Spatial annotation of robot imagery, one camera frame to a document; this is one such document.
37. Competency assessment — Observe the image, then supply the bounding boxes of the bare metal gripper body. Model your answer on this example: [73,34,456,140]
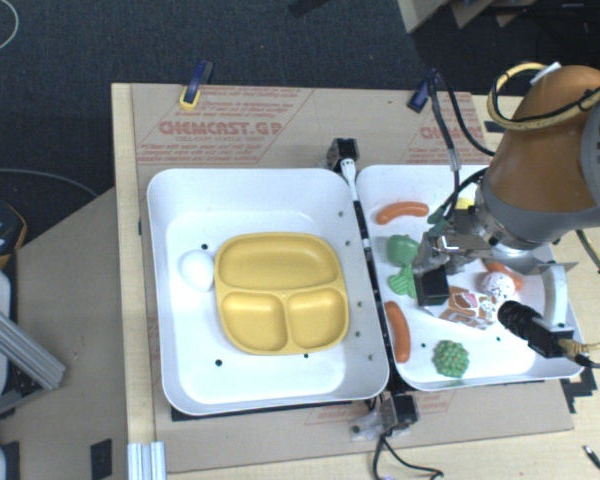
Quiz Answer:
[421,207,542,276]

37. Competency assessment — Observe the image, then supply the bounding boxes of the green toy pepper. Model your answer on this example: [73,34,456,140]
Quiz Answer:
[384,234,421,265]

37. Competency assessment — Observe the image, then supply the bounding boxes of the black cube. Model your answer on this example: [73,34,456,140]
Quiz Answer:
[413,266,451,307]

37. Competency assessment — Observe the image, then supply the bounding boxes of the green toy leaf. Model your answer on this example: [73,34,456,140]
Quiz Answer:
[387,264,419,300]

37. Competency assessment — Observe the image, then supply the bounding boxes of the white and orange packet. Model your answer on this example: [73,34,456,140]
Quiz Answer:
[437,285,499,330]

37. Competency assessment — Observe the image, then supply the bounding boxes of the white speckled ball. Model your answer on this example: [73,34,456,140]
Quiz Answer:
[480,271,516,302]

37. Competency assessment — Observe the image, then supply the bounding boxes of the orange sausage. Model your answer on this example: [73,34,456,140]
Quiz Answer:
[375,200,430,226]
[383,300,412,364]

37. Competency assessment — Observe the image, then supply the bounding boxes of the orange carrot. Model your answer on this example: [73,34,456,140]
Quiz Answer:
[482,260,524,292]

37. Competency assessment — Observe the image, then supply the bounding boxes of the thin black and white rod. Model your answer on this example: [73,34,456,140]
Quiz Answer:
[340,159,397,395]

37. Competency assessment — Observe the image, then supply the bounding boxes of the green grapes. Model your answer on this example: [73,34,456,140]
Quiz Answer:
[432,339,471,379]

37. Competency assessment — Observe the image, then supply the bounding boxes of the white plastic tray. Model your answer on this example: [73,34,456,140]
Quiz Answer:
[354,164,586,392]
[146,167,391,416]

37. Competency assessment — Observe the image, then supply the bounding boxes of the yellow divided plate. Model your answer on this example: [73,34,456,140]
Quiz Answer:
[213,231,351,356]

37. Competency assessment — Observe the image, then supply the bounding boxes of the brown cardboard board red print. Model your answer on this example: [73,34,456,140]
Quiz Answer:
[129,83,576,474]

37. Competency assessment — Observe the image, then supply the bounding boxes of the white egg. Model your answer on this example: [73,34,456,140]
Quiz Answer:
[178,249,216,293]

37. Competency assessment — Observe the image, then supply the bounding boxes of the black cylinder on white bracket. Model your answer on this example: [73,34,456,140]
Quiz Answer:
[497,262,589,359]

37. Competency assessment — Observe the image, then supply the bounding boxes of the black block with thin wires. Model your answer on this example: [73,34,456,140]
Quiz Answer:
[324,137,361,172]
[349,392,421,442]

